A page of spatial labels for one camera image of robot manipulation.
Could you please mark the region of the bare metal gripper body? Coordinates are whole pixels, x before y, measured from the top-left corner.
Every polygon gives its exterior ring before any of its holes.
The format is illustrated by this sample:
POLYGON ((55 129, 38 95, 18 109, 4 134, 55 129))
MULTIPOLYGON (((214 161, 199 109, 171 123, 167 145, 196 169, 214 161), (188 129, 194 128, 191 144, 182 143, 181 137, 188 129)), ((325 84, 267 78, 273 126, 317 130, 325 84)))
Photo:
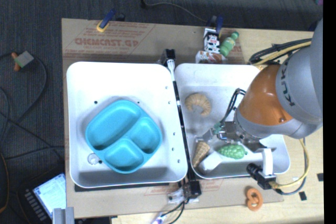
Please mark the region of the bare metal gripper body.
POLYGON ((275 134, 275 126, 267 126, 252 122, 239 123, 238 121, 218 122, 216 136, 227 142, 241 142, 253 153, 261 153, 267 149, 260 140, 275 134))

